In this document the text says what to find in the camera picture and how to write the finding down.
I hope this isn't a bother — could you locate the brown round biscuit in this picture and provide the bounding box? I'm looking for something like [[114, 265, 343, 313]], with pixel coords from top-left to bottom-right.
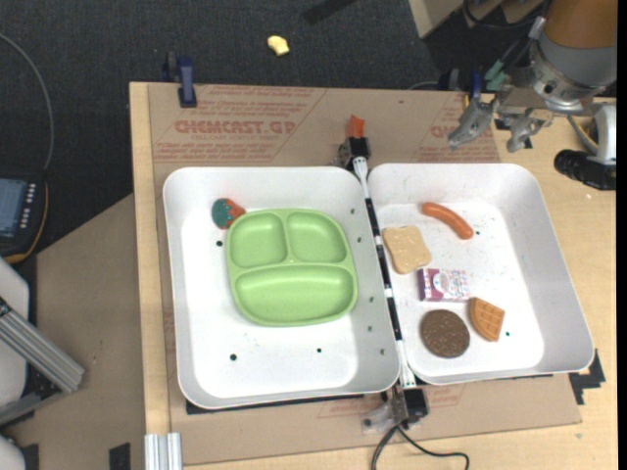
[[418, 308, 472, 359]]

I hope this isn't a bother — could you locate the red and green strawberry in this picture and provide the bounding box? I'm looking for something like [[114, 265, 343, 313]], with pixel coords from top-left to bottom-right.
[[211, 197, 247, 230]]

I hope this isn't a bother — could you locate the thin black and white rod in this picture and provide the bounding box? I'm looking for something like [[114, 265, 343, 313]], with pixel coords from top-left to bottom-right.
[[352, 156, 418, 389]]

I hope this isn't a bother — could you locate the black block with thin wires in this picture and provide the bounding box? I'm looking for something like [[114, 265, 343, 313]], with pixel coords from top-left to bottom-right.
[[385, 387, 431, 429], [336, 136, 372, 171]]

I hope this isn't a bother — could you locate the black cylinder on white bracket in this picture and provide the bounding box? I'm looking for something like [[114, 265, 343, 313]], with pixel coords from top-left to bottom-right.
[[554, 103, 618, 192]]

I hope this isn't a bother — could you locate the green divided plate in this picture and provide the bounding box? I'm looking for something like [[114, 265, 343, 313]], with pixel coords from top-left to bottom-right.
[[225, 208, 359, 328]]

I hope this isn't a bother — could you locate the tan bread slice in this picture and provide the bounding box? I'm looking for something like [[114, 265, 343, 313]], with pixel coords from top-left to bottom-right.
[[381, 224, 433, 276]]

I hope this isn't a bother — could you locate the orange waffle piece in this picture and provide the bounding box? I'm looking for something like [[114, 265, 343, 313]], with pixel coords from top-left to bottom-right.
[[467, 297, 506, 344]]

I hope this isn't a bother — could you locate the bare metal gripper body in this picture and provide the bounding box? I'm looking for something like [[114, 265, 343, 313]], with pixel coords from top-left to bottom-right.
[[493, 74, 597, 118]]

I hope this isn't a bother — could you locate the orange sausage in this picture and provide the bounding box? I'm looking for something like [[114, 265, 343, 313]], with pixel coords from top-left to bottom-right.
[[421, 201, 475, 241]]

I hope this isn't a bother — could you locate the white plastic tray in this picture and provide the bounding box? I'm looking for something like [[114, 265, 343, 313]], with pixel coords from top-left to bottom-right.
[[162, 165, 402, 410], [365, 163, 596, 387]]

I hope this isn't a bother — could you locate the brown cardboard board red print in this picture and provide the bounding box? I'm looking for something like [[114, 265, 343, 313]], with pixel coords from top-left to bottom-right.
[[146, 83, 584, 465]]

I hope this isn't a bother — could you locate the purple and white carton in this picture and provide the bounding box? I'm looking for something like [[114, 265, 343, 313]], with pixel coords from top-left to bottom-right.
[[416, 267, 471, 304]]

